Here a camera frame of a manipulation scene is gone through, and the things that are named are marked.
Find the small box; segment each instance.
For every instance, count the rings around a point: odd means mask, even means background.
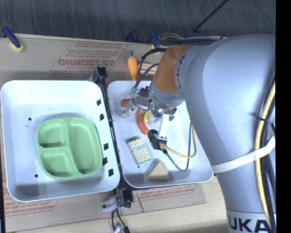
[[[151,160],[151,155],[141,138],[128,142],[127,146],[137,165]]]

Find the kuka logo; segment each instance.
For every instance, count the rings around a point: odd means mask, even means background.
[[[236,230],[236,231],[254,232],[254,233],[259,233],[259,232],[272,233],[272,229],[266,220],[256,220],[254,222],[252,219],[242,219],[242,218],[231,217],[230,215],[227,215],[227,223],[230,229]]]

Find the gray robot arm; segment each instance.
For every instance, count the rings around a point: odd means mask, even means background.
[[[148,109],[160,117],[185,101],[212,166],[254,151],[259,116],[275,80],[275,36],[235,36],[207,46],[182,46],[179,52],[168,49],[164,56],[147,89]],[[269,120],[275,122],[275,109]],[[269,157],[275,173],[275,150]],[[255,162],[216,176],[229,232],[276,232],[261,203]],[[270,196],[275,218],[272,190]]]

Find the gray carpet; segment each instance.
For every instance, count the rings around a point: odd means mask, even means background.
[[[16,33],[125,41],[138,30],[233,36],[275,33],[276,0],[230,0],[199,30],[192,28],[223,0],[0,0],[1,28]]]

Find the green divided plate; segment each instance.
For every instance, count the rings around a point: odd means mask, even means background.
[[[97,130],[82,117],[44,121],[37,129],[36,143],[42,169],[52,178],[80,178],[102,166]]]

